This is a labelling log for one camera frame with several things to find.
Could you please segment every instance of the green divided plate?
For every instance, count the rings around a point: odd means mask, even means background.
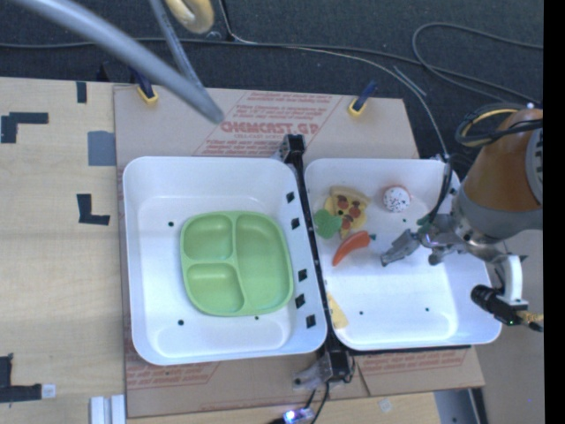
[[[271,313],[292,296],[286,238],[267,215],[226,211],[193,216],[183,225],[180,253],[186,292],[203,313]]]

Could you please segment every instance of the pizza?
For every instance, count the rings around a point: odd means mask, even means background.
[[[342,218],[339,235],[345,239],[351,231],[358,230],[367,221],[366,209],[371,199],[354,188],[334,185],[329,189],[329,196],[324,209],[333,216]]]

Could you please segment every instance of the cardboard box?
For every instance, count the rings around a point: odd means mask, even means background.
[[[219,125],[158,87],[152,106],[135,86],[114,92],[123,282],[125,377],[128,417],[229,410],[264,405],[302,405],[309,390],[293,388],[293,375],[315,353],[181,366],[154,366],[132,344],[121,177],[143,155],[277,156],[287,133],[305,137],[304,156],[418,158],[402,100],[371,98],[365,111],[347,111],[354,96],[210,89],[225,113]],[[474,348],[385,352],[354,357],[351,383],[338,384],[330,399],[366,398],[484,384]]]

